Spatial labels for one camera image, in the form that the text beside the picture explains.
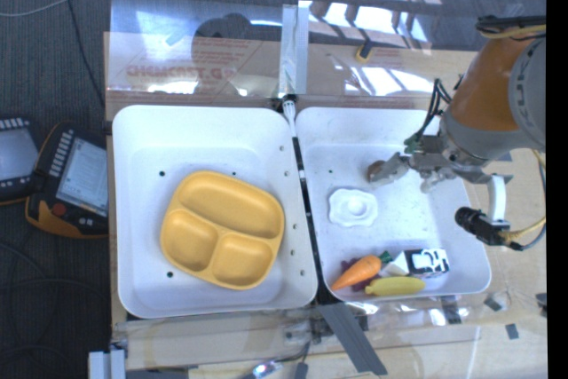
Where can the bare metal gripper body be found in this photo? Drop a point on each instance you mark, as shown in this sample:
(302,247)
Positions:
(432,155)

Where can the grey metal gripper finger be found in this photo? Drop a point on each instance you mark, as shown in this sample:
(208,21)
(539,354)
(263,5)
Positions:
(437,179)
(392,168)

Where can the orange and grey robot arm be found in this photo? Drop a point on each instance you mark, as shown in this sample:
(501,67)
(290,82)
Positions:
(492,93)

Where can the white plastic tray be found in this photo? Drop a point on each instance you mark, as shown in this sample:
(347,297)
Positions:
(146,262)
(412,213)

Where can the white fried egg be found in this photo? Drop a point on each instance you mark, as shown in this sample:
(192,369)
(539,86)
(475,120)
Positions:
(352,208)

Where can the white carton with black print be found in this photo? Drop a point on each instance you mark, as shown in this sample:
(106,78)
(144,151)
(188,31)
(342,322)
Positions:
(426,262)

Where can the orange carrot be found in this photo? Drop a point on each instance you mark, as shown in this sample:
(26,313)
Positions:
(359,271)

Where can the yellow banana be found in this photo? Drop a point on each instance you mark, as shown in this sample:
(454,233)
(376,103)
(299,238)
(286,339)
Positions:
(395,286)

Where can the brown cardboard board red print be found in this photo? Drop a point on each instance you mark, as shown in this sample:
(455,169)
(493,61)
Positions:
(510,275)

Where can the yellow divided plate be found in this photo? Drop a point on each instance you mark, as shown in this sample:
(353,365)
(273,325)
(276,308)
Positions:
(222,226)

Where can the black cylinder on white bracket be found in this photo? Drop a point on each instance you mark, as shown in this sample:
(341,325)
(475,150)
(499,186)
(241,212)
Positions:
(481,225)

